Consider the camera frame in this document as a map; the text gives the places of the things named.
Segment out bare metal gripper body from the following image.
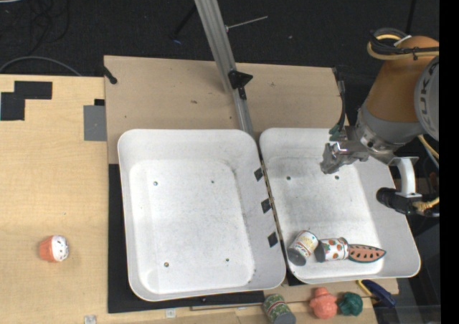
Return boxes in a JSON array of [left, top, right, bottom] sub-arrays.
[[334, 125, 397, 166]]

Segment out white plastic tray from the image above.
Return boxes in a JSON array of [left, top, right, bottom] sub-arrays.
[[117, 128, 288, 302], [258, 126, 422, 285]]

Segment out white can with yellow print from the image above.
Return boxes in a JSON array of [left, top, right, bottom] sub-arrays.
[[286, 229, 320, 267]]

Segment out white can with strawberry print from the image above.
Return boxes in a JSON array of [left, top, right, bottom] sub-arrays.
[[314, 237, 351, 264]]

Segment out red watermelon slice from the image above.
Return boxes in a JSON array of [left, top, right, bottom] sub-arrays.
[[346, 244, 387, 265]]

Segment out green broccoli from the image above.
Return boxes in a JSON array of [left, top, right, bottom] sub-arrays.
[[338, 291, 364, 318]]

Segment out orange toy figure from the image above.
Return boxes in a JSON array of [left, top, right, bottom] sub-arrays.
[[308, 287, 339, 320]]

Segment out green and white can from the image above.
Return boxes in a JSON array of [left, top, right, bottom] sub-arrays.
[[262, 293, 298, 324]]

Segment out brown cardboard board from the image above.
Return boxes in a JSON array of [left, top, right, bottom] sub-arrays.
[[103, 55, 399, 297]]

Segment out orange and white cupcake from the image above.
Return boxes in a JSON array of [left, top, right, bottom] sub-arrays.
[[38, 234, 70, 264]]

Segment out black cylinder on white bracket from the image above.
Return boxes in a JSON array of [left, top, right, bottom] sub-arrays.
[[375, 156, 425, 216]]

